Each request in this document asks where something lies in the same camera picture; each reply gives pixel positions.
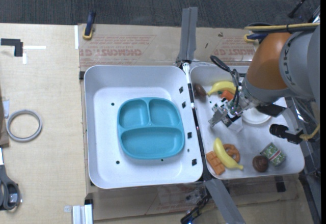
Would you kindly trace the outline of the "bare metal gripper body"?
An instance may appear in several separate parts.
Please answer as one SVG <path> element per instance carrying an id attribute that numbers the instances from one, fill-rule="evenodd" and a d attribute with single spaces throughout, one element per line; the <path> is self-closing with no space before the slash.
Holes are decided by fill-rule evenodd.
<path id="1" fill-rule="evenodd" d="M 229 116 L 240 116 L 244 111 L 255 107 L 255 103 L 252 99 L 245 95 L 236 96 L 235 100 L 227 98 L 221 99 L 221 104 L 219 105 L 219 110 L 222 115 Z"/>

